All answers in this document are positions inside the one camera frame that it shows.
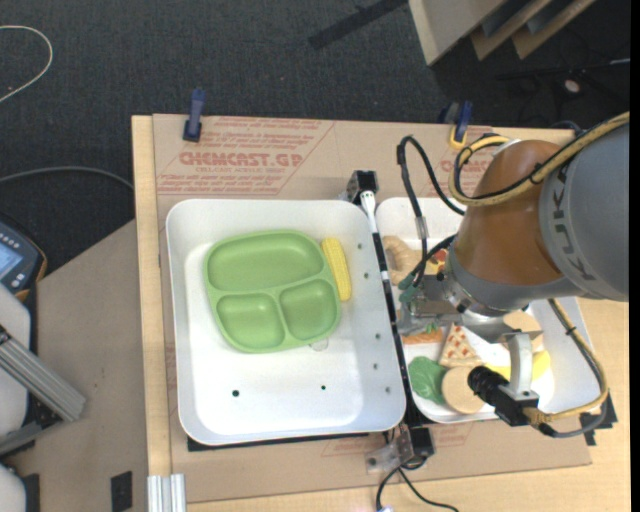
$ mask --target white tray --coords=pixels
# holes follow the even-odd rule
[[[344,201],[190,199],[166,222],[174,310],[178,408],[195,441],[227,445],[378,432],[406,399],[365,214]],[[205,290],[207,250],[225,238],[295,229],[340,240],[352,297],[327,341],[271,354],[230,346]]]
[[[426,218],[429,247],[456,233],[462,217],[450,210],[438,198],[419,199],[420,208]],[[376,211],[376,220],[381,236],[395,235],[412,249],[420,248],[415,217],[406,198],[391,198],[383,201]],[[399,292],[393,287],[396,304]],[[575,298],[563,298],[559,302],[569,318],[590,343]],[[532,383],[532,390],[540,395],[539,407],[545,412],[559,412],[577,407],[594,400],[600,394],[598,382],[574,342],[564,334],[564,330],[546,300],[533,301],[528,309],[543,330],[544,348],[551,356],[551,370]],[[487,363],[506,366],[508,351],[500,345],[491,345],[479,336],[468,333],[469,341],[478,355]],[[404,347],[407,365],[417,356],[426,356],[437,361],[441,344],[421,344]],[[494,409],[488,404],[476,414],[460,414],[446,405],[438,405],[413,393],[418,410],[427,418],[438,423],[458,423],[466,421],[495,419]]]

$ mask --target cardboard sheet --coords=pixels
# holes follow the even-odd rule
[[[190,503],[303,491],[376,485],[365,455],[384,444],[380,434],[251,447],[190,451],[177,410],[170,276],[164,225],[169,210],[187,198],[338,199],[355,170],[375,170],[378,201],[404,196],[396,146],[413,135],[427,153],[442,188],[457,150],[444,125],[330,120],[203,118],[199,143],[182,140],[186,116],[154,115],[160,261],[173,472],[184,473]],[[472,126],[468,141],[487,131],[514,138],[563,143],[567,130],[493,129]],[[435,191],[418,153],[407,148],[414,189]],[[472,190],[491,161],[477,153],[465,167],[463,188]],[[499,421],[430,427],[437,455],[416,480],[527,471],[590,463],[583,438],[560,442],[530,428]]]

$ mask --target yellow banana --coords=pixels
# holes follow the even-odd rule
[[[493,370],[496,373],[502,375],[505,379],[511,378],[510,366],[493,366],[491,364],[485,364],[487,368]],[[536,380],[542,376],[551,367],[551,356],[546,350],[540,350],[533,354],[533,372],[531,380]]]

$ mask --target yellow corn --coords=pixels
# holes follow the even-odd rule
[[[338,286],[340,300],[342,302],[349,300],[351,298],[351,277],[340,241],[337,238],[325,238],[320,246]]]

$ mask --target white cable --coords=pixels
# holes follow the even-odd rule
[[[45,67],[42,68],[42,71],[40,71],[40,73],[38,73],[35,77],[33,77],[28,82],[22,84],[17,89],[14,89],[13,91],[11,91],[10,93],[4,96],[0,96],[0,103],[2,103],[3,101],[11,98],[11,96],[13,96],[14,94],[18,94],[20,91],[26,89],[31,84],[38,81],[42,77],[42,75],[44,75],[49,70],[49,67],[51,67],[51,62],[53,61],[53,45],[51,44],[51,41],[49,41],[49,38],[47,36],[45,36],[42,32],[32,27],[25,27],[23,25],[0,25],[0,30],[28,30],[29,32],[33,32],[34,34],[37,34],[38,36],[40,36],[44,40],[44,42],[47,43],[47,46],[49,48],[49,61],[47,62]]]

